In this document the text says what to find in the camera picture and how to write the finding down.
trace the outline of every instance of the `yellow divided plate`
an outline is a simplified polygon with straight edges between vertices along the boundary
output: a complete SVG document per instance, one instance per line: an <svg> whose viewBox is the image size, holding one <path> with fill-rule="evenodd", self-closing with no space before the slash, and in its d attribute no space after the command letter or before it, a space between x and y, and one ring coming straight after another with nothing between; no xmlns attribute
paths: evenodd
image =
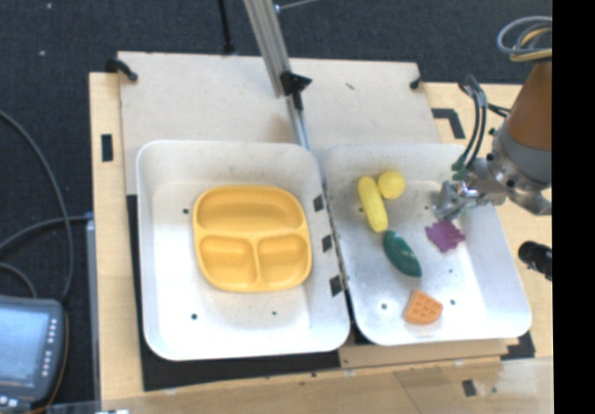
<svg viewBox="0 0 595 414"><path fill-rule="evenodd" d="M215 287L274 291L311 270L308 222L299 201L275 186L219 186L202 193L192 217L201 270Z"/></svg>

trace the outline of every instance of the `green toy vegetable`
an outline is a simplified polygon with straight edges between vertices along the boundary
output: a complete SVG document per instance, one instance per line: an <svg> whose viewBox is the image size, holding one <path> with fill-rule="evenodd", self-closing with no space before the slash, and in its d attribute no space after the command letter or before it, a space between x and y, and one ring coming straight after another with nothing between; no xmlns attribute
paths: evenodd
<svg viewBox="0 0 595 414"><path fill-rule="evenodd" d="M400 235L394 231L386 231L383 243L390 263L405 275L421 276L421 265L416 255Z"/></svg>

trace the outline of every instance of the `orange toy waffle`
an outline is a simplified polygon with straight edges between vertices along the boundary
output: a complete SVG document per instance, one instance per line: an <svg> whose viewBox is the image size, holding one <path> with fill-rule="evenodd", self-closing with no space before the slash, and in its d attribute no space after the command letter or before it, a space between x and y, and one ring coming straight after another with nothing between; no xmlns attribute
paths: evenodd
<svg viewBox="0 0 595 414"><path fill-rule="evenodd" d="M443 305L421 290L413 290L403 318L415 325L435 322L443 312Z"/></svg>

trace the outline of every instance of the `table surface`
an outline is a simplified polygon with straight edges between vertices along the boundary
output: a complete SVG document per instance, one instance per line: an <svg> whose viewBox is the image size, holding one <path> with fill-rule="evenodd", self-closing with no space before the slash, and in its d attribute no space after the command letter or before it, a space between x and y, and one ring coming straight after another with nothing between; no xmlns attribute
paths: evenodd
<svg viewBox="0 0 595 414"><path fill-rule="evenodd" d="M520 86L483 85L490 102L511 106ZM101 399L127 398L156 399L169 396L171 392L145 393L142 388L141 361L139 355L139 327L133 287L132 263L129 248L128 218L126 212L125 162L123 155L123 131L120 101L120 77L114 73L92 73L89 76L90 122L93 154L94 213L96 224L97 278L99 304L99 366ZM422 83L417 92L425 94L432 109L452 109L462 127L470 134L473 126L473 105L456 84ZM488 127L497 127L501 119L488 116ZM457 140L449 122L435 120L442 142ZM101 135L112 136L113 160L102 161ZM534 240L551 247L551 217L536 217L514 204L507 202L497 209L511 253L515 256L521 280L532 307L533 322L531 337L538 358L553 356L552 285L543 275L527 270L516 257L519 246ZM340 389L347 381L346 373L357 370L358 375L379 376L393 373L395 369L408 367L438 367L460 365L461 359L497 361L516 340L488 340L386 348L370 345L355 345L348 341L340 349L342 369L319 373L322 398ZM283 389L287 383L294 385L312 382L312 374L287 375L271 379L224 381L189 386L177 390L179 394L205 395L206 392L233 390L244 396L246 389L253 396L264 395L269 389ZM362 388L362 396L369 394Z"/></svg>

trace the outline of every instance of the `display screen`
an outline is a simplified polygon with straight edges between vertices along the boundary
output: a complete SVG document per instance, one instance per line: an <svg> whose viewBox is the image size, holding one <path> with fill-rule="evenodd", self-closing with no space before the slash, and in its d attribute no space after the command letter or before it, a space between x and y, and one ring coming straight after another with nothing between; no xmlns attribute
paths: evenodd
<svg viewBox="0 0 595 414"><path fill-rule="evenodd" d="M33 385L48 322L47 313L0 308L0 384Z"/></svg>

